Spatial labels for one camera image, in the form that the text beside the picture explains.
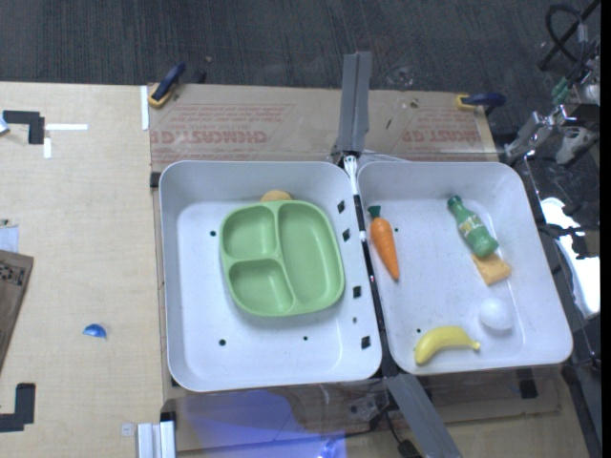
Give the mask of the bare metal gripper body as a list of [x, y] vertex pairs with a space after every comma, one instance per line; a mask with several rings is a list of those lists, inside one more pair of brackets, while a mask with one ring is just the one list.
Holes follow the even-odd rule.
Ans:
[[600, 127], [600, 61], [591, 59], [566, 99], [566, 111], [573, 122], [596, 131]]

